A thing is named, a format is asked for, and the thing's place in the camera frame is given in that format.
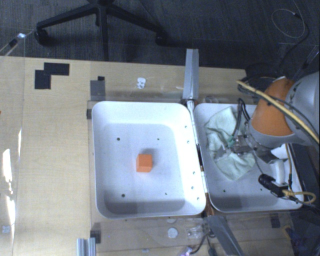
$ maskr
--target white cloth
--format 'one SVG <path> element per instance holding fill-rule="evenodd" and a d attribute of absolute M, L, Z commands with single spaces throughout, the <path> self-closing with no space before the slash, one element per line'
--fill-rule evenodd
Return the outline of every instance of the white cloth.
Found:
<path fill-rule="evenodd" d="M 232 135 L 236 122 L 233 108 L 230 106 L 214 114 L 204 125 L 207 137 L 207 150 L 219 170 L 232 181 L 238 180 L 255 164 L 255 158 L 251 153 L 238 156 L 236 153 L 231 152 L 230 149 L 227 149 L 222 157 L 215 159 L 215 155 L 220 147 L 228 144 L 227 140 Z"/>

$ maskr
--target office chair base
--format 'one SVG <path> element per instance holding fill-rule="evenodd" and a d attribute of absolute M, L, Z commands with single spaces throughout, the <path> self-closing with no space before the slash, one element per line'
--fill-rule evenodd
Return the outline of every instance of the office chair base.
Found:
<path fill-rule="evenodd" d="M 34 38 L 42 46 L 47 45 L 50 41 L 48 32 L 45 29 L 38 29 L 37 31 L 35 31 Z"/>

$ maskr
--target orange cube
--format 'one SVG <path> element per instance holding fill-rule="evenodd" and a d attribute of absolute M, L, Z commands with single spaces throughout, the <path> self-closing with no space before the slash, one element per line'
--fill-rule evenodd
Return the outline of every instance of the orange cube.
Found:
<path fill-rule="evenodd" d="M 136 158 L 136 171 L 149 173 L 152 169 L 152 154 L 139 154 Z"/>

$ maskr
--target chair wheel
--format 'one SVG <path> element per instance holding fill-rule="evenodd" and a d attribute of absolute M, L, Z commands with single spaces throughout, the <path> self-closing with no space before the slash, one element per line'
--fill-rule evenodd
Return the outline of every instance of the chair wheel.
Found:
<path fill-rule="evenodd" d="M 34 37 L 40 45 L 48 44 L 50 38 L 48 32 L 44 29 L 37 29 L 37 31 L 34 32 Z"/>
<path fill-rule="evenodd" d="M 156 33 L 156 37 L 155 37 L 155 43 L 158 46 L 166 46 L 167 45 L 167 39 L 168 36 L 165 32 L 158 32 Z"/>

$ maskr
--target gray floor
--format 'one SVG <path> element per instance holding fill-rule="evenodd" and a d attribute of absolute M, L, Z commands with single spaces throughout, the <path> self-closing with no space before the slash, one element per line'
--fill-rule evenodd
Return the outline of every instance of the gray floor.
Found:
<path fill-rule="evenodd" d="M 0 45 L 20 31 L 34 29 L 39 21 L 87 3 L 1 0 Z M 116 0 L 115 5 L 162 26 L 168 33 L 170 47 L 156 45 L 153 32 L 109 17 L 109 60 L 183 65 L 185 49 L 198 48 L 201 66 L 242 69 L 251 66 L 258 73 L 277 69 L 293 77 L 309 54 L 319 49 L 320 31 L 320 2 L 296 0 L 296 3 L 308 27 L 300 38 L 283 35 L 271 19 L 277 9 L 299 13 L 292 0 Z M 292 36 L 303 31 L 302 21 L 289 12 L 277 12 L 274 20 Z M 26 45 L 28 57 L 103 60 L 102 39 L 94 15 L 52 26 L 47 31 L 52 37 L 50 46 L 39 45 L 31 35 Z M 286 57 L 279 68 L 283 56 Z M 301 74 L 318 70 L 319 55 Z"/>

